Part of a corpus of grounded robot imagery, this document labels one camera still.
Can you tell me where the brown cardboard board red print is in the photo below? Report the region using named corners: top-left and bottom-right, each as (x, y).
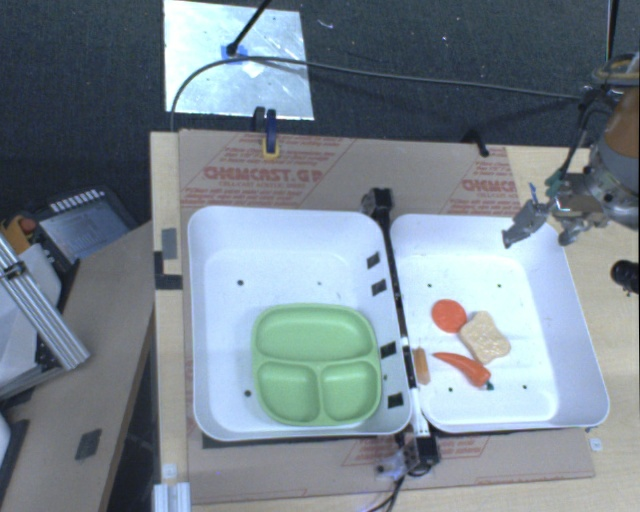
top-left (177, 128), bottom-right (597, 506)

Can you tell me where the white plastic tray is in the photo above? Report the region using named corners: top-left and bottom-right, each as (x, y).
top-left (186, 204), bottom-right (414, 443)
top-left (389, 213), bottom-right (612, 435)

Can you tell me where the black block with thin wires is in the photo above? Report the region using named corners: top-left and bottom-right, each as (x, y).
top-left (360, 187), bottom-right (395, 217)
top-left (398, 433), bottom-right (442, 477)

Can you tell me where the thin black and white rod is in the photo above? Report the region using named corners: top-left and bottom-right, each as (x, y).
top-left (378, 209), bottom-right (429, 437)

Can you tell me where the orange sausage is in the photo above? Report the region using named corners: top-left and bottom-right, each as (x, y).
top-left (412, 347), bottom-right (432, 386)

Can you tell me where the green divided plate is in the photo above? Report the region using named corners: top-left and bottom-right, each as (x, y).
top-left (250, 302), bottom-right (384, 428)

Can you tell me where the black cylinder on white bracket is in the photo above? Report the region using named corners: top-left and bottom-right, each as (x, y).
top-left (610, 258), bottom-right (640, 297)

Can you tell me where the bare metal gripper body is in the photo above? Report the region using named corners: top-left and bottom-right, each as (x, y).
top-left (548, 170), bottom-right (640, 230)

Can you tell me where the red chili pepper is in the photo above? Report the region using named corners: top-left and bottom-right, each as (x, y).
top-left (431, 351), bottom-right (496, 392)

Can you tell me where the beige bread slice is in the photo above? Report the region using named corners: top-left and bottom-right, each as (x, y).
top-left (458, 310), bottom-right (513, 366)

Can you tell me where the orange round carrot slice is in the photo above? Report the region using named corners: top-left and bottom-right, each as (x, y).
top-left (431, 298), bottom-right (469, 334)

